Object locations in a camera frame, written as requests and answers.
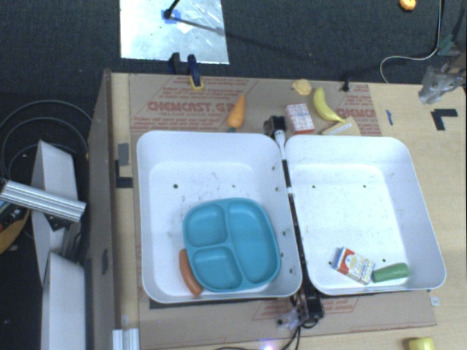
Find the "yellow toy lemon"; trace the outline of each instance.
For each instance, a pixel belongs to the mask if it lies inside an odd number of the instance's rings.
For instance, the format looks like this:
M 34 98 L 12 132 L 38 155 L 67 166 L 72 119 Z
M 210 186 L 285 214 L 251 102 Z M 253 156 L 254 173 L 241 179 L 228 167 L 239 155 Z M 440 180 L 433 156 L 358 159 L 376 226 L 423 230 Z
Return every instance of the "yellow toy lemon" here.
M 405 10 L 414 10 L 417 5 L 417 0 L 399 0 L 399 5 Z
M 435 344 L 431 337 L 417 338 L 409 341 L 410 350 L 435 350 Z

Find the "blue plastic plate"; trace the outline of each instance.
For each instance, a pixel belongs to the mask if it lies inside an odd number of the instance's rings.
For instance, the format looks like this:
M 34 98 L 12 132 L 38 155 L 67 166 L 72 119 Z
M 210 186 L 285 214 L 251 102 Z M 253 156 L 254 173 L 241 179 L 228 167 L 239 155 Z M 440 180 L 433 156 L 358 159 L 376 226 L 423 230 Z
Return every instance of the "blue plastic plate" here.
M 213 292 L 259 287 L 279 272 L 274 231 L 255 201 L 230 198 L 203 203 L 187 213 L 183 236 L 194 276 Z

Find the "toy orange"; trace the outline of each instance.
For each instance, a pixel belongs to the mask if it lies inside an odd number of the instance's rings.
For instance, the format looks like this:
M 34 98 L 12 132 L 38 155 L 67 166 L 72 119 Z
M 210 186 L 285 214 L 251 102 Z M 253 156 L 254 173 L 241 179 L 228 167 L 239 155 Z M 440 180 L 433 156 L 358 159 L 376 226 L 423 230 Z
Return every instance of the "toy orange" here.
M 399 0 L 399 5 L 405 10 L 414 10 L 417 5 L 417 0 Z

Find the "white cable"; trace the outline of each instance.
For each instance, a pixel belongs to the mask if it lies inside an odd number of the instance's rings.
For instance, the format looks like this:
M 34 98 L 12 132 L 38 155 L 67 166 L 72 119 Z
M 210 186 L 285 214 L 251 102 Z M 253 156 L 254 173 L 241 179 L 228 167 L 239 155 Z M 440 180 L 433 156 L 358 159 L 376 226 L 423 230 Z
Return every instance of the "white cable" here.
M 437 28 L 437 32 L 436 32 L 436 46 L 435 46 L 435 49 L 433 50 L 433 52 L 430 53 L 429 55 L 427 55 L 426 57 L 422 57 L 422 58 L 409 57 L 409 56 L 405 56 L 405 55 L 391 55 L 389 57 L 386 57 L 383 61 L 381 61 L 380 65 L 379 65 L 379 73 L 381 74 L 381 77 L 383 78 L 383 80 L 386 83 L 389 83 L 387 81 L 385 75 L 382 72 L 382 66 L 385 64 L 386 61 L 392 60 L 394 58 L 399 58 L 399 59 L 402 59 L 402 60 L 411 60 L 411 61 L 425 61 L 425 60 L 428 60 L 428 59 L 432 58 L 439 50 L 438 46 L 439 46 L 439 37 L 440 36 L 441 36 L 441 0 L 439 0 L 439 8 L 438 8 L 438 28 Z

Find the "pink box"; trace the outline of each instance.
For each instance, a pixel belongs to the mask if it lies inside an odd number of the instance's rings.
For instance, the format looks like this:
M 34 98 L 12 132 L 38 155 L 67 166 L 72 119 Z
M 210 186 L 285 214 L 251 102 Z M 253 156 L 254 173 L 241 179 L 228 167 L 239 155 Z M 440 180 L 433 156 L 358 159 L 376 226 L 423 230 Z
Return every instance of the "pink box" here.
M 291 104 L 285 108 L 285 115 L 293 133 L 311 133 L 314 131 L 312 116 L 303 104 Z

